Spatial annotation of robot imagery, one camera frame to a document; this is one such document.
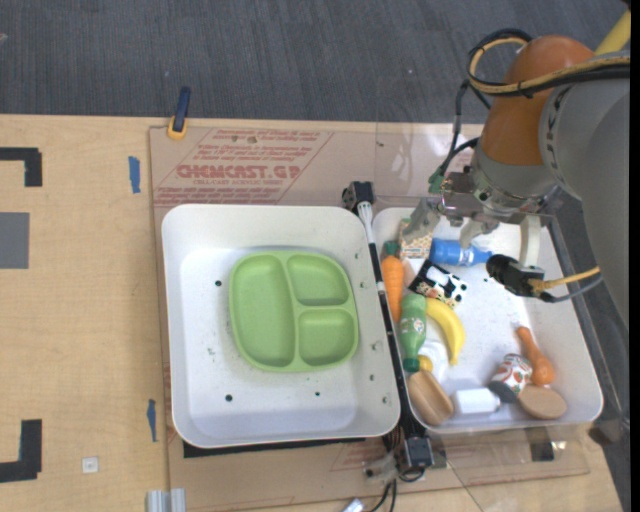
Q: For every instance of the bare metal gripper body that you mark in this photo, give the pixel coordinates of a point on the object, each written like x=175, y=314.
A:
x=492, y=205

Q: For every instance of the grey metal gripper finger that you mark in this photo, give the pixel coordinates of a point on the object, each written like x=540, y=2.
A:
x=475, y=230
x=422, y=220

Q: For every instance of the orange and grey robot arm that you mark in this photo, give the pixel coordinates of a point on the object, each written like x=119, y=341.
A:
x=520, y=125

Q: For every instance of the orange patterned carton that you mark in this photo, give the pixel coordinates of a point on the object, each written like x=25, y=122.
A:
x=417, y=247

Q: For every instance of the blue bottle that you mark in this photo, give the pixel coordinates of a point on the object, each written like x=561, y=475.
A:
x=450, y=252

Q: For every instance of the pink sausage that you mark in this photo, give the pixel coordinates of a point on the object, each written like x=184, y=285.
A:
x=409, y=274

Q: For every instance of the black and white cow carton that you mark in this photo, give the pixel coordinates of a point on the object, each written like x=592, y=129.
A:
x=442, y=285

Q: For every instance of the orange carrot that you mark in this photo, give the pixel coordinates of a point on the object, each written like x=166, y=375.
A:
x=392, y=280

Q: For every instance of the thin black and white rod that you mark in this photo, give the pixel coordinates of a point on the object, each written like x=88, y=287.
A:
x=382, y=295

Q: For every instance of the white plastic tray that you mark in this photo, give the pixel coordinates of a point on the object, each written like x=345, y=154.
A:
x=492, y=320
x=210, y=350

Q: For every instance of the yellow banana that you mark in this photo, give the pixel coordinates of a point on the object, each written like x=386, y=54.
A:
x=452, y=327

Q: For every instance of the green bottle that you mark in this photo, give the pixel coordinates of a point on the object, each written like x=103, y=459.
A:
x=412, y=325

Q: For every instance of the brown cardboard board red print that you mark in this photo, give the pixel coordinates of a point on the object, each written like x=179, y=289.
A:
x=320, y=165

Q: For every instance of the white bottle with yellow cap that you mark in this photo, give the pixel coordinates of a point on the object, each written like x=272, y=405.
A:
x=436, y=355

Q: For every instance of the red and white can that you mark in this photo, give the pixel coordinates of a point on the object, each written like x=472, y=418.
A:
x=512, y=375

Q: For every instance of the brown bread bun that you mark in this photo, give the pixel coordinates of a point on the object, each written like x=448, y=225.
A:
x=431, y=397

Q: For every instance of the green divided plate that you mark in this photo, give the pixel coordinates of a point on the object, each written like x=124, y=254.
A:
x=265, y=310

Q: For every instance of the round tan biscuit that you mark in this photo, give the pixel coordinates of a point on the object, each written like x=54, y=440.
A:
x=542, y=402

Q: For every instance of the black cylinder on white bracket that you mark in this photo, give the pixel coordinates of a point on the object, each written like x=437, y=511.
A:
x=515, y=275

